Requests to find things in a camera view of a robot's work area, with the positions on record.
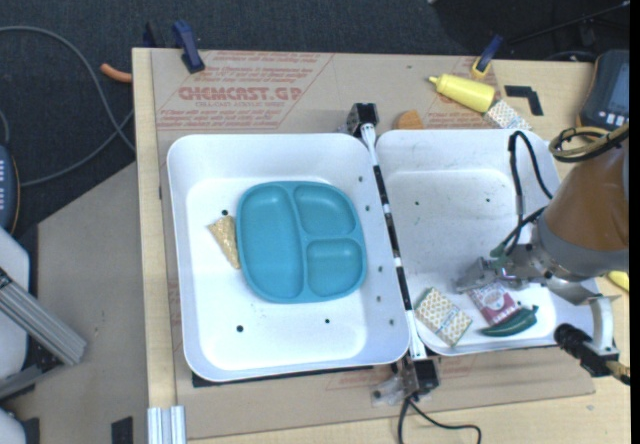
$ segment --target white object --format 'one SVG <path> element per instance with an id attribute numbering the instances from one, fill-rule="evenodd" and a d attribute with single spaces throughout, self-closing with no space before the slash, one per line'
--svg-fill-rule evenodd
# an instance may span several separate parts
<path id="1" fill-rule="evenodd" d="M 2 444 L 26 444 L 27 436 L 19 421 L 0 408 L 0 440 Z"/>
<path id="2" fill-rule="evenodd" d="M 376 132 L 373 124 L 367 123 L 360 127 L 360 134 L 362 137 L 363 143 L 367 146 L 367 150 L 369 151 L 369 156 L 371 157 L 371 163 L 374 167 L 380 167 L 380 161 L 378 160 L 378 153 L 376 151 Z M 382 206 L 382 211 L 384 211 L 385 218 L 393 218 L 393 214 L 391 213 L 391 208 L 389 204 L 386 203 Z M 402 258 L 396 257 L 396 267 L 402 267 Z M 413 360 L 421 360 L 427 356 L 427 350 L 424 347 L 424 342 L 420 339 L 418 335 L 418 329 L 416 327 L 416 315 L 413 312 L 412 308 L 405 307 L 405 317 L 407 320 L 407 325 L 409 327 L 409 354 Z"/>
<path id="3" fill-rule="evenodd" d="M 427 348 L 441 355 L 555 345 L 571 323 L 593 331 L 588 307 L 575 307 L 533 285 L 513 293 L 538 305 L 538 323 L 506 338 L 484 336 L 480 311 L 455 281 L 517 222 L 507 144 L 511 130 L 390 131 L 376 151 L 414 307 L 437 288 L 474 320 L 455 347 L 415 322 Z M 546 144 L 528 133 L 550 190 L 559 179 Z M 526 147 L 517 148 L 527 214 L 548 203 Z M 371 157 L 337 133 L 192 135 L 167 157 L 180 281 L 184 352 L 192 371 L 226 382 L 392 363 L 407 353 L 409 324 L 396 276 Z M 234 215 L 248 188 L 269 181 L 315 181 L 341 189 L 356 207 L 368 270 L 347 297 L 278 304 L 258 298 L 215 243 L 207 225 Z M 522 240 L 530 237 L 528 229 Z M 597 286 L 593 282 L 593 291 Z"/>
<path id="4" fill-rule="evenodd" d="M 29 255 L 0 227 L 0 267 L 24 289 L 29 289 Z M 0 311 L 0 380 L 18 373 L 27 355 L 27 332 Z"/>
<path id="5" fill-rule="evenodd" d="M 454 283 L 480 256 L 500 243 L 517 223 L 516 196 L 507 149 L 513 130 L 390 131 L 378 140 L 378 156 L 400 244 L 409 294 L 414 307 L 427 288 L 440 290 L 468 314 L 473 323 L 455 347 L 449 347 L 417 322 L 427 348 L 441 355 L 555 345 L 553 333 L 561 323 L 593 333 L 589 307 L 575 307 L 537 284 L 508 290 L 523 305 L 538 305 L 538 322 L 509 337 L 488 337 L 479 332 L 487 323 L 466 293 Z M 559 178 L 547 144 L 529 138 L 545 184 L 554 192 Z M 549 201 L 538 187 L 527 148 L 518 146 L 517 166 L 525 200 L 525 213 Z M 530 238 L 529 228 L 521 241 Z M 584 284 L 598 291 L 595 281 Z"/>
<path id="6" fill-rule="evenodd" d="M 185 357 L 192 371 L 225 382 L 388 364 L 409 330 L 373 168 L 366 147 L 337 133 L 194 135 L 167 156 L 180 280 Z M 207 225 L 236 214 L 242 194 L 270 181 L 333 185 L 353 202 L 367 273 L 350 295 L 318 303 L 259 298 Z"/>

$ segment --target food package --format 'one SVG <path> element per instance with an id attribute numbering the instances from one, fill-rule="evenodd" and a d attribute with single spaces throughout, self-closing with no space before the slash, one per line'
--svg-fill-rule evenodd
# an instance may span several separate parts
<path id="1" fill-rule="evenodd" d="M 466 313 L 436 288 L 427 291 L 415 315 L 449 346 L 455 346 L 472 323 Z"/>
<path id="2" fill-rule="evenodd" d="M 468 293 L 489 325 L 497 325 L 518 311 L 515 301 L 499 281 L 470 289 Z"/>
<path id="3" fill-rule="evenodd" d="M 236 269 L 240 269 L 240 260 L 238 259 L 238 245 L 236 241 L 236 224 L 231 215 L 225 215 L 216 222 L 208 225 L 214 238 L 220 245 L 225 257 Z"/>

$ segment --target small box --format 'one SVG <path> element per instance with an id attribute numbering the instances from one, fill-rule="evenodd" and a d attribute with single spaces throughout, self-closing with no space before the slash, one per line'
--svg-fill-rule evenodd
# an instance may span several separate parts
<path id="1" fill-rule="evenodd" d="M 489 325 L 497 325 L 518 311 L 515 301 L 498 281 L 468 293 Z"/>
<path id="2" fill-rule="evenodd" d="M 471 318 L 435 288 L 427 291 L 415 314 L 449 346 L 455 346 L 471 325 Z"/>

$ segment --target yellow bottle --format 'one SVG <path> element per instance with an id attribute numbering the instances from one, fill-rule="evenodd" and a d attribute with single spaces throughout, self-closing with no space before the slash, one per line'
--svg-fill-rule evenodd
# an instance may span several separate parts
<path id="1" fill-rule="evenodd" d="M 431 76 L 429 81 L 436 86 L 436 92 L 480 113 L 491 107 L 495 89 L 486 83 L 473 81 L 453 74 Z"/>

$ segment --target blue plate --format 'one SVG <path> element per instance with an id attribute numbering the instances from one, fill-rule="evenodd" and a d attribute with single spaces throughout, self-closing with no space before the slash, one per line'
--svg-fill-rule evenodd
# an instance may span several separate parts
<path id="1" fill-rule="evenodd" d="M 279 303 L 352 293 L 367 270 L 360 220 L 349 198 L 323 183 L 256 185 L 238 204 L 238 254 L 251 288 Z"/>

